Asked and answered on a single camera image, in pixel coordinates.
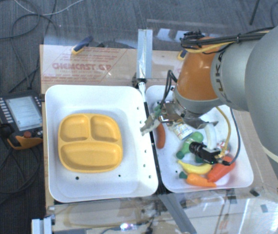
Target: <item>toy carrot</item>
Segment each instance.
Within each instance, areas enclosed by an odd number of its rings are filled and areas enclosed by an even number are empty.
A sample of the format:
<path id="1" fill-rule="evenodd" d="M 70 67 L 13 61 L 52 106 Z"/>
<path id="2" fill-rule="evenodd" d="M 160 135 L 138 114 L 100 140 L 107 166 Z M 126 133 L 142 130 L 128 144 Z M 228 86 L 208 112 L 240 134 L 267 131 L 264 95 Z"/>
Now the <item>toy carrot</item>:
<path id="1" fill-rule="evenodd" d="M 190 185 L 217 187 L 214 182 L 209 182 L 205 177 L 202 177 L 198 174 L 185 174 L 184 172 L 180 172 L 179 178 L 186 179 L 186 182 Z"/>
<path id="2" fill-rule="evenodd" d="M 156 133 L 157 133 L 156 147 L 158 149 L 162 149 L 165 146 L 165 141 L 166 141 L 165 129 L 162 123 L 160 123 L 156 128 Z"/>
<path id="3" fill-rule="evenodd" d="M 225 156 L 224 159 L 227 162 L 231 162 L 232 158 L 229 156 Z M 225 166 L 223 164 L 215 164 L 214 167 L 210 170 L 210 172 L 207 174 L 208 181 L 210 182 L 216 182 L 226 174 L 228 174 L 230 171 L 232 171 L 235 167 L 235 162 L 230 164 L 229 166 Z"/>

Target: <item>glass surface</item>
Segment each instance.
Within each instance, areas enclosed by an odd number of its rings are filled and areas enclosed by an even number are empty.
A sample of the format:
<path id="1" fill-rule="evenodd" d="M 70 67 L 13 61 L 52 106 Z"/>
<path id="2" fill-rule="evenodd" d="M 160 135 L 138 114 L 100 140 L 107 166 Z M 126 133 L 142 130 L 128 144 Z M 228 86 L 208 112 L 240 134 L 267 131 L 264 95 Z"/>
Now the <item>glass surface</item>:
<path id="1" fill-rule="evenodd" d="M 278 195 L 264 187 L 174 194 L 171 200 L 188 223 L 178 225 L 158 195 L 56 204 L 47 213 L 55 234 L 141 234 L 150 228 L 153 234 L 278 234 Z"/>
<path id="2" fill-rule="evenodd" d="M 60 34 L 51 30 L 41 46 L 42 93 L 52 85 L 73 82 L 78 85 L 136 85 L 138 32 L 92 27 L 77 29 L 72 25 L 60 25 L 60 28 L 63 28 Z M 147 29 L 153 31 L 153 36 L 152 76 L 146 83 L 146 89 L 152 85 L 164 85 L 169 69 L 176 77 L 179 76 L 183 61 L 177 57 L 182 51 L 180 37 L 185 32 L 200 30 L 211 37 L 239 33 L 231 25 L 163 20 L 148 20 Z M 72 30 L 77 32 L 75 39 L 67 37 L 67 32 Z M 71 48 L 89 35 L 93 35 L 93 41 L 85 47 L 84 54 L 81 57 L 71 55 Z M 106 60 L 106 65 L 99 68 L 99 62 L 103 60 Z M 61 62 L 67 62 L 67 65 L 62 68 L 53 64 Z M 87 78 L 78 79 L 78 74 Z M 234 111 L 234 115 L 251 163 L 253 183 L 245 188 L 176 193 L 177 211 L 184 212 L 189 221 L 186 226 L 193 227 L 189 233 L 278 234 L 276 175 L 262 150 L 249 113 Z M 185 226 L 177 221 L 176 213 L 161 200 L 162 193 L 172 194 L 157 191 L 144 198 L 48 203 L 47 215 L 54 218 L 52 228 L 55 234 L 141 234 L 150 228 L 153 234 L 186 233 Z"/>
<path id="3" fill-rule="evenodd" d="M 42 117 L 31 96 L 6 100 L 20 131 L 42 126 Z"/>

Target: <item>clear plastic panel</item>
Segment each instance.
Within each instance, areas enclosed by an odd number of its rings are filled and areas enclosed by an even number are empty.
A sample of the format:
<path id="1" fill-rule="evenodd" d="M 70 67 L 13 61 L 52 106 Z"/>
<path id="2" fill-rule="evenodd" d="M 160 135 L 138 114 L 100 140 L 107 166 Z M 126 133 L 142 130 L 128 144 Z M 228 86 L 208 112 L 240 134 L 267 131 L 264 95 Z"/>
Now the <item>clear plastic panel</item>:
<path id="1" fill-rule="evenodd" d="M 183 60 L 179 58 L 179 54 L 183 51 L 180 38 L 184 37 L 184 33 L 200 31 L 207 37 L 216 38 L 246 33 L 243 27 L 241 31 L 237 31 L 237 28 L 228 24 L 157 19 L 147 20 L 147 28 L 153 31 L 152 79 L 150 81 L 162 85 L 166 82 L 169 69 L 173 71 L 175 77 L 179 77 L 183 64 Z M 249 112 L 234 110 L 234 115 L 254 174 L 254 181 L 250 188 L 265 186 L 278 194 L 276 174 L 263 151 Z"/>
<path id="2" fill-rule="evenodd" d="M 61 30 L 50 29 L 40 46 L 42 93 L 55 84 L 132 86 L 136 77 L 137 31 L 59 27 Z M 76 32 L 75 38 L 67 37 L 68 31 Z M 73 54 L 72 49 L 87 37 L 88 44 Z"/>
<path id="3" fill-rule="evenodd" d="M 157 195 L 54 205 L 47 213 L 54 219 L 55 234 L 141 234 L 151 229 L 155 234 L 278 234 L 278 196 L 263 188 L 252 193 L 217 190 L 175 194 L 171 200 L 181 206 L 184 220 L 189 221 L 184 224 Z"/>

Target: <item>yellow divided plate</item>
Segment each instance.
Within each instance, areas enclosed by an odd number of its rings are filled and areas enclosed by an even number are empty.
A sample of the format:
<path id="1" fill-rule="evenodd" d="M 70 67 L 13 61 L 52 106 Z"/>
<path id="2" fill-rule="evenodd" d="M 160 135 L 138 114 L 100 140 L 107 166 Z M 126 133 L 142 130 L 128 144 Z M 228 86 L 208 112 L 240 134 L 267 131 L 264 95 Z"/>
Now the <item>yellow divided plate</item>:
<path id="1" fill-rule="evenodd" d="M 58 129 L 58 153 L 69 170 L 82 173 L 107 172 L 123 158 L 117 122 L 100 114 L 72 114 Z"/>

